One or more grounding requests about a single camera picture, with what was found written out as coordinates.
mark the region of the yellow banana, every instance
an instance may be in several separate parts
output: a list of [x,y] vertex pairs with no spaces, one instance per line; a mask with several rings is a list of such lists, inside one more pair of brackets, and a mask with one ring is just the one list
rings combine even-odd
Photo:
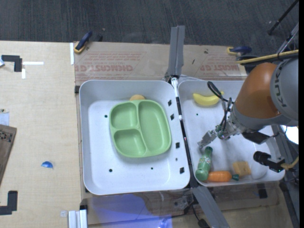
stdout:
[[203,96],[203,95],[198,94],[198,93],[193,93],[192,95],[193,95],[194,101],[197,104],[203,105],[203,106],[215,105],[219,101],[219,98],[216,95]]

